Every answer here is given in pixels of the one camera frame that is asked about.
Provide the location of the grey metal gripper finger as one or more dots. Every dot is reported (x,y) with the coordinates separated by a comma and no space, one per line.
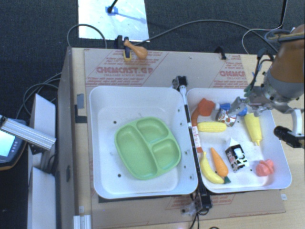
(260,110)
(238,105)

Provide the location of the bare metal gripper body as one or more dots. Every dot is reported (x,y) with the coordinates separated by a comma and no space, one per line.
(267,96)

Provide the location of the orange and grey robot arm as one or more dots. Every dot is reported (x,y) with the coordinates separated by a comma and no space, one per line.
(289,63)

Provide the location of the blue round object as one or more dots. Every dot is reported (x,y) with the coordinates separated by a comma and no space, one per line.
(243,112)

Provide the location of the yellow mustard bottle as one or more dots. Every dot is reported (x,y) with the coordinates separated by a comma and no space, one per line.
(253,126)

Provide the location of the white printed can blue lid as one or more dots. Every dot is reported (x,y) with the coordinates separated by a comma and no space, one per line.
(225,118)

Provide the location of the yellow corn cob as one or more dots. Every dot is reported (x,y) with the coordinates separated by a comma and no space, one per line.
(212,126)

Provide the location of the orange squeeze bottle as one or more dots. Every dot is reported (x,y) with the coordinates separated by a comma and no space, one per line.
(203,107)

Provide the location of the white plastic tray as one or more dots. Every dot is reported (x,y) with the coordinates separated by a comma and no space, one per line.
(104,151)
(274,151)

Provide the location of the black and white milk carton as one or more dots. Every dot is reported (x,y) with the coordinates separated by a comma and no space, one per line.
(237,156)

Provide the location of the thin black and white rod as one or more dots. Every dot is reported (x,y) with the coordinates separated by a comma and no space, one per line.
(190,128)

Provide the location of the pink toy shrimp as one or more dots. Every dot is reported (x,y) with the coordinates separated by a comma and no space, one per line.
(264,168)

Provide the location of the orange carrot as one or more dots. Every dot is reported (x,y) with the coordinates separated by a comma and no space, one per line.
(219,163)

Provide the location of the yellow banana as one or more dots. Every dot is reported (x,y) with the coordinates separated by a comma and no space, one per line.
(208,170)

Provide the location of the brown cardboard board red print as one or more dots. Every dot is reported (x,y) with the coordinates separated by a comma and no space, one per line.
(152,73)

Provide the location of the tan toy chicken drumstick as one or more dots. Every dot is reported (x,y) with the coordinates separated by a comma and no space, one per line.
(139,51)

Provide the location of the green divided plate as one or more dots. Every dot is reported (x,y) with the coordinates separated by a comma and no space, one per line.
(133,147)

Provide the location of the black cylinder on white bracket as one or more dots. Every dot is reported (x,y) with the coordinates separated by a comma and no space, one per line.
(287,133)

